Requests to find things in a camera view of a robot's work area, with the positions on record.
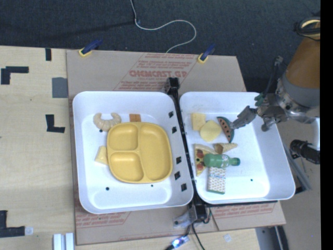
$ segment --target bottle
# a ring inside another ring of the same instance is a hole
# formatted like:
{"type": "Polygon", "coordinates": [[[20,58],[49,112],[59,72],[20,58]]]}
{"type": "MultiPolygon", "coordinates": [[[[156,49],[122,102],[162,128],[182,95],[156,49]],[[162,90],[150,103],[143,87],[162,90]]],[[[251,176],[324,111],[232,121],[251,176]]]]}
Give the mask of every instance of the bottle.
{"type": "Polygon", "coordinates": [[[237,157],[230,158],[225,154],[205,154],[203,162],[206,167],[226,168],[229,165],[239,166],[240,159],[237,157]]]}

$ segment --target table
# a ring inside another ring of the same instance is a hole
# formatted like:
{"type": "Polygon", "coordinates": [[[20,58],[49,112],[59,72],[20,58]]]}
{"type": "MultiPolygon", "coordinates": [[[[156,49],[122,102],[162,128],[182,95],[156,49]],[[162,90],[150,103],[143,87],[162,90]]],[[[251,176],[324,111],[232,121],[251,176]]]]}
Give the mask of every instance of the table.
{"type": "MultiPolygon", "coordinates": [[[[52,79],[66,78],[66,50],[0,47],[0,67],[29,66],[0,85],[0,210],[7,226],[32,235],[0,239],[0,249],[50,249],[56,233],[74,232],[68,98],[53,98],[52,79]],[[47,132],[46,115],[62,132],[47,132]]],[[[200,249],[194,235],[182,249],[200,249]]],[[[176,237],[76,246],[75,249],[165,249],[176,237]]],[[[206,249],[260,249],[255,229],[199,234],[206,249]],[[230,242],[224,238],[229,235],[230,242]]]]}

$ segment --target yellow plate compartment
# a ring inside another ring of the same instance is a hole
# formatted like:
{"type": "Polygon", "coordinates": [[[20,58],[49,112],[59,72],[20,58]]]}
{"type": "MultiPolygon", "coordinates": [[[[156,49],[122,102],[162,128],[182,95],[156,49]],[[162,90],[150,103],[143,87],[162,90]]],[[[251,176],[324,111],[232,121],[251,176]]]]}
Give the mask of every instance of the yellow plate compartment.
{"type": "Polygon", "coordinates": [[[113,126],[107,137],[112,174],[128,183],[152,183],[172,171],[169,138],[162,127],[147,122],[124,122],[113,126]]]}

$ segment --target cardboard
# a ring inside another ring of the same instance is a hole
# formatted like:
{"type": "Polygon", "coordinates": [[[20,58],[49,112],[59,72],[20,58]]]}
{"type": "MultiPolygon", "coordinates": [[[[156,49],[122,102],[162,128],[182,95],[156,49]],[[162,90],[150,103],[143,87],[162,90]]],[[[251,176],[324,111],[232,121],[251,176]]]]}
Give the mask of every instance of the cardboard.
{"type": "MultiPolygon", "coordinates": [[[[115,242],[182,235],[173,219],[187,206],[95,215],[78,199],[73,134],[72,100],[83,91],[159,91],[168,77],[177,77],[181,96],[189,91],[246,91],[237,58],[209,56],[204,64],[197,55],[93,51],[83,58],[67,51],[70,132],[75,193],[76,244],[115,242]]],[[[212,207],[212,219],[196,231],[214,232],[285,224],[280,202],[212,207]]]]}

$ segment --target blue clamp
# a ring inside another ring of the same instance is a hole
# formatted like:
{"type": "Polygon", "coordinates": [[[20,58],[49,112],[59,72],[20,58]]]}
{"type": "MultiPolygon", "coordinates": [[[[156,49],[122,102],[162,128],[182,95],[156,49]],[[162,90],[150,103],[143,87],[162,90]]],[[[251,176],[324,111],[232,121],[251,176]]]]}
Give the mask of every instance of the blue clamp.
{"type": "Polygon", "coordinates": [[[211,44],[207,50],[198,57],[198,62],[203,64],[207,61],[208,55],[213,54],[215,51],[215,44],[211,44]]]}
{"type": "Polygon", "coordinates": [[[98,48],[102,44],[103,40],[94,40],[88,45],[86,45],[84,48],[79,50],[79,54],[82,57],[86,57],[87,55],[91,54],[92,50],[98,48]]]}

